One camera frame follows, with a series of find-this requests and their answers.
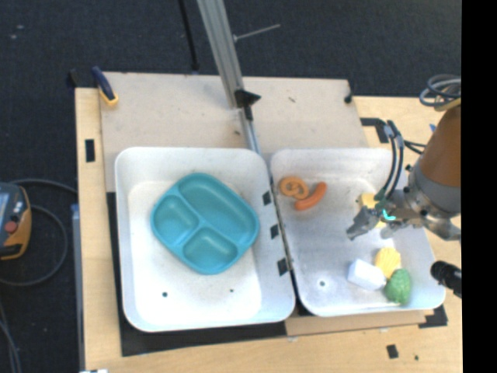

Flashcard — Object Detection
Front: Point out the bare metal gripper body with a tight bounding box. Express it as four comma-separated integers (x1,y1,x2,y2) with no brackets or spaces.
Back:
371,191,462,242

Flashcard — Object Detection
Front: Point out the yellow block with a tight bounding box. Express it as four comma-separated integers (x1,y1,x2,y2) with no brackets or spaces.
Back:
357,192,388,229

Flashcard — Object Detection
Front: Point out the yellow ribbed shell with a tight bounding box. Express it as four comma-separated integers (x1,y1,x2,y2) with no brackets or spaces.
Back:
374,246,402,280

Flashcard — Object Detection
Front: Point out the white plastic tray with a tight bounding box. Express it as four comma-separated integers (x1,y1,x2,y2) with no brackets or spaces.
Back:
268,147,447,319
113,146,297,333

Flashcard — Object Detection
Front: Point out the white block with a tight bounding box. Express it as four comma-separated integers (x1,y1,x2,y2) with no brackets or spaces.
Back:
346,258,388,291

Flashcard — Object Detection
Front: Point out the orange sausage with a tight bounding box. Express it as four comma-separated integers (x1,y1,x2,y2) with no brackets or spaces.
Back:
294,181,328,212

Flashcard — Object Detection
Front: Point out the green broccoli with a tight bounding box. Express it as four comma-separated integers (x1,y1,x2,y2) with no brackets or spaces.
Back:
383,267,412,306

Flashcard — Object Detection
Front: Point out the thin black and white rod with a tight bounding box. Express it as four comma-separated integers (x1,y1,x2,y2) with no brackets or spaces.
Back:
241,106,298,306

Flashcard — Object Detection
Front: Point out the orange pretzel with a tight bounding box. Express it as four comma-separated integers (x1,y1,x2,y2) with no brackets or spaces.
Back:
278,176,311,202

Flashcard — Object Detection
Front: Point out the blue divided plate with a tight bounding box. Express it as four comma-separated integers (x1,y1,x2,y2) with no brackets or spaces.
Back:
149,172,261,277

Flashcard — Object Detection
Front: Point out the black block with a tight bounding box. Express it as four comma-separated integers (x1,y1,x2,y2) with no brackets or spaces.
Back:
234,88,262,120

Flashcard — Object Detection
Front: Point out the pale wooden board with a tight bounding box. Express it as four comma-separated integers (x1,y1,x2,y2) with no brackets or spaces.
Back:
97,71,429,337

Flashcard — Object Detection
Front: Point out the black cylinder on white bracket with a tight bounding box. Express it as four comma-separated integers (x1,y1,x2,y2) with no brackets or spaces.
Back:
429,260,463,299

